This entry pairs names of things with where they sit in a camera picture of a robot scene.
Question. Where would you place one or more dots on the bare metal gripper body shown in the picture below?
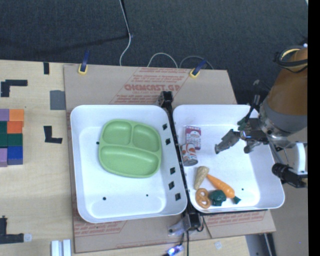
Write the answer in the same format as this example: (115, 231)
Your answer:
(257, 131)

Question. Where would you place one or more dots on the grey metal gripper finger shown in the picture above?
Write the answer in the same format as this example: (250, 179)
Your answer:
(227, 142)
(251, 145)

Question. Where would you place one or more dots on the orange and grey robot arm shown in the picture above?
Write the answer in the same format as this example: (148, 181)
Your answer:
(287, 95)

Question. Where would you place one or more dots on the white plastic tray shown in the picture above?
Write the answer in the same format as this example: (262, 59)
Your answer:
(250, 175)
(125, 197)

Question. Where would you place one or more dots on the red and white carton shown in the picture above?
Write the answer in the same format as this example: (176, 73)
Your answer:
(193, 135)

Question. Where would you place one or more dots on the white and orange can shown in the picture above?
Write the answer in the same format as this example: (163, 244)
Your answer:
(189, 156)

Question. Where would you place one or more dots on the orange carrot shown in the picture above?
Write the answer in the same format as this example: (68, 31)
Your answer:
(221, 186)

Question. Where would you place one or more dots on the thin black rod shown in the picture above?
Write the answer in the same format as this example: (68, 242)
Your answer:
(180, 160)

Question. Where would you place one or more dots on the green broccoli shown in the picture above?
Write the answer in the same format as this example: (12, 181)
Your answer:
(217, 197)

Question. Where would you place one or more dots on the brown pretzel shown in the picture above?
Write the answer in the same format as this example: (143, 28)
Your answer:
(203, 198)

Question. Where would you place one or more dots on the green divided plate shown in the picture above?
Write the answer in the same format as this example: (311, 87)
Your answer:
(128, 160)

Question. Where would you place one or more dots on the brown cardboard board, red print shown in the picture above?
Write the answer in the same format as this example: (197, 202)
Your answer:
(100, 85)

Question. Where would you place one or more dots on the green cube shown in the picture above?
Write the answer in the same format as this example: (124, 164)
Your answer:
(3, 127)
(3, 139)
(15, 139)

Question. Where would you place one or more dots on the orange cube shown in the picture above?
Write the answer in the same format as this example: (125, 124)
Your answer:
(15, 127)
(16, 115)

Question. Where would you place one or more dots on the blue cube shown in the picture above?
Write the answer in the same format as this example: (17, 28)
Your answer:
(15, 155)

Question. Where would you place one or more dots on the purple cube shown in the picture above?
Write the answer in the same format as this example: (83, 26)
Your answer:
(4, 115)
(3, 157)

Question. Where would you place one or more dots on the black cylinder on white bracket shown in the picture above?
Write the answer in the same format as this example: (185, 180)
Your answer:
(290, 173)

